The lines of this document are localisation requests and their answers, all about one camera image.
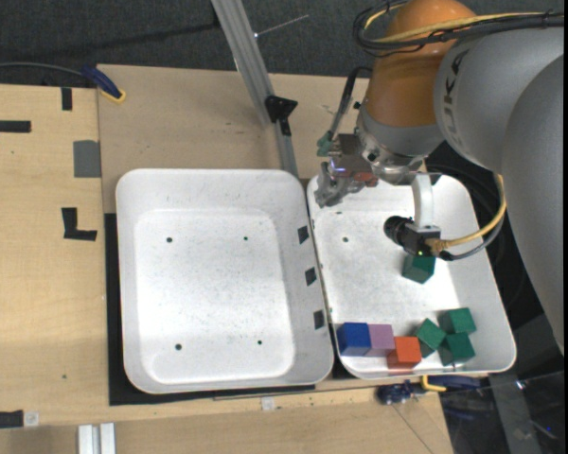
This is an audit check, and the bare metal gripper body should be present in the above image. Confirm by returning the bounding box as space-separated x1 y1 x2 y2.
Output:
328 132 428 187

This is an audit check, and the white plastic tray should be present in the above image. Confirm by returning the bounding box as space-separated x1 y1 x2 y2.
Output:
306 170 518 380
115 167 335 395

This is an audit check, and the green cube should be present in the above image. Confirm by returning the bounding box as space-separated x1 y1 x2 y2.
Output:
401 253 436 285
413 318 447 358
437 307 477 336
436 332 476 367

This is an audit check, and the blue cube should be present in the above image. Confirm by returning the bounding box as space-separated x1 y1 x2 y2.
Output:
336 322 372 358

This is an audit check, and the purple cube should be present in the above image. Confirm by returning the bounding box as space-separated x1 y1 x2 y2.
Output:
364 323 397 358

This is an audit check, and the pale wood board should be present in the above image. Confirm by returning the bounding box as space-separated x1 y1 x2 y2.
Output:
97 63 491 428

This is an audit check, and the orange cube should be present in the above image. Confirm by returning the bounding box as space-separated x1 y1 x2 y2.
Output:
386 336 423 371

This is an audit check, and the black cylinder on white bracket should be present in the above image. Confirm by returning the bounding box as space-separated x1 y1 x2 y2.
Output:
382 172 443 258

